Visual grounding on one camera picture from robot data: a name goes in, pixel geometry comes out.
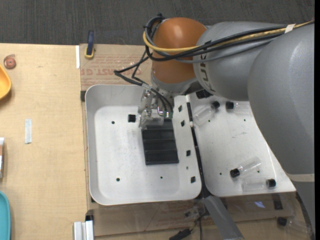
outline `cable tie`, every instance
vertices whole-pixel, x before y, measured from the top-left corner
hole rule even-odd
[[[290,31],[292,31],[294,29],[295,25],[296,24],[290,24],[290,25],[286,26],[284,33],[286,34]]]

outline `black cap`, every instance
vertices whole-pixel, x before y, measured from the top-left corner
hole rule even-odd
[[[266,184],[268,186],[268,189],[274,188],[276,186],[276,181],[273,178],[267,179]]]
[[[287,225],[288,220],[287,220],[286,218],[284,218],[284,217],[278,217],[278,218],[276,219],[276,222],[277,222],[278,225],[280,225],[280,226],[285,226],[285,225]]]
[[[232,178],[235,178],[240,175],[240,171],[236,168],[230,171],[230,175]]]
[[[199,90],[195,94],[198,97],[198,99],[208,98],[208,97],[212,96],[212,94],[210,92],[206,91],[205,89]]]
[[[128,122],[135,123],[136,122],[136,115],[135,114],[128,114]]]
[[[234,107],[235,107],[235,104],[234,104],[232,101],[227,101],[227,102],[225,103],[225,108],[226,108],[227,110],[233,110]]]
[[[218,101],[215,101],[214,103],[212,103],[212,106],[217,109],[220,107],[220,103]]]

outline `yellow cable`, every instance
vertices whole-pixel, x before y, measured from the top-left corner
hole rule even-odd
[[[309,24],[309,23],[311,23],[313,21],[314,20],[311,20],[311,21],[308,21],[308,22],[305,22],[305,23],[301,23],[301,24],[297,24],[293,28],[295,29],[295,28],[298,28],[298,27],[302,27],[303,25]],[[267,35],[277,34],[277,33],[284,32],[285,30],[286,30],[286,28],[283,27],[283,28],[279,28],[279,29],[276,29],[276,30],[270,30],[270,31],[265,31],[265,32],[261,32],[261,33],[249,34],[249,35],[245,35],[243,37],[238,37],[238,38],[235,38],[235,39],[232,39],[232,40],[229,40],[229,41],[221,42],[219,44],[215,44],[215,45],[212,45],[210,47],[222,46],[222,45],[231,44],[231,43],[234,43],[234,42],[237,42],[237,41],[243,41],[243,40],[247,40],[247,39],[251,39],[251,38],[259,38],[259,37],[263,37],[263,36],[267,36]],[[184,48],[161,48],[161,47],[157,47],[157,46],[152,45],[147,40],[145,32],[143,32],[142,38],[143,38],[144,43],[149,48],[153,49],[154,51],[164,52],[164,53],[182,53],[182,52],[186,52],[186,51],[189,51],[191,49],[198,48],[198,47],[201,46],[201,45],[198,45],[198,46],[184,47]]]

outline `vial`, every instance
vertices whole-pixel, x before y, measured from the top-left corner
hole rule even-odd
[[[259,165],[261,165],[261,160],[257,156],[254,156],[244,161],[236,168],[232,169],[230,171],[230,176],[232,178],[235,178],[239,175],[246,175],[248,173],[252,173],[258,168]]]
[[[225,103],[225,109],[228,112],[248,112],[250,109],[250,105],[248,103],[239,103],[239,102],[232,102],[227,101]]]
[[[220,107],[220,103],[218,101],[213,102],[210,106],[204,106],[199,111],[193,114],[193,121],[198,125],[203,125],[205,122],[210,120],[216,109]]]
[[[243,192],[270,190],[276,187],[276,181],[273,178],[248,178],[242,181],[241,188]]]
[[[280,227],[283,227],[284,230],[286,230],[288,233],[293,234],[304,234],[311,237],[313,231],[311,229],[311,226],[306,224],[303,221],[297,220],[294,217],[278,217],[276,219],[277,224]]]

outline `brown round object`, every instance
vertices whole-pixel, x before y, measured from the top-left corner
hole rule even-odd
[[[15,66],[16,66],[16,60],[14,58],[7,58],[5,61],[4,61],[4,66],[7,68],[7,69],[13,69]]]
[[[200,22],[184,17],[175,17],[161,23],[155,32],[153,42],[157,47],[177,49],[196,46],[206,27]],[[163,58],[153,52],[156,58]],[[153,61],[152,74],[159,81],[166,84],[181,83],[195,78],[193,64],[186,64],[177,60]]]

